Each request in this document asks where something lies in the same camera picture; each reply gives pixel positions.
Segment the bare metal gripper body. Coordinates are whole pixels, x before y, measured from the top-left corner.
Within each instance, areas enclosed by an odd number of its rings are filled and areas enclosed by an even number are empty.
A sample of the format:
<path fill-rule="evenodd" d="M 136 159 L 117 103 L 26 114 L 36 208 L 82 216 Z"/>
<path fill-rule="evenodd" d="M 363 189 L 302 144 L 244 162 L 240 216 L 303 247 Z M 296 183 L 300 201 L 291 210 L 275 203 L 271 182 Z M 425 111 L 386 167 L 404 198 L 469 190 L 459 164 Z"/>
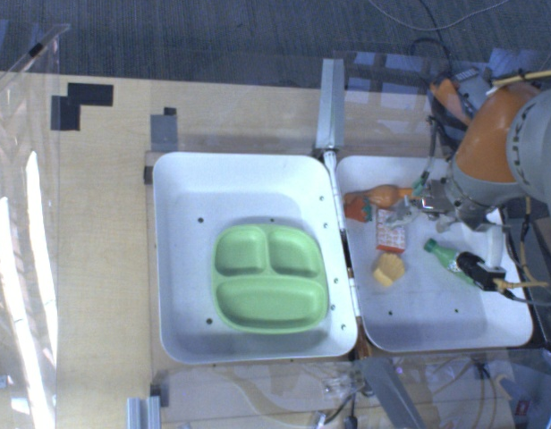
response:
<path fill-rule="evenodd" d="M 464 194 L 451 178 L 430 179 L 421 198 L 423 212 L 436 217 L 437 231 L 448 231 L 455 223 L 472 231 L 486 231 L 493 225 L 487 218 L 491 209 Z"/>

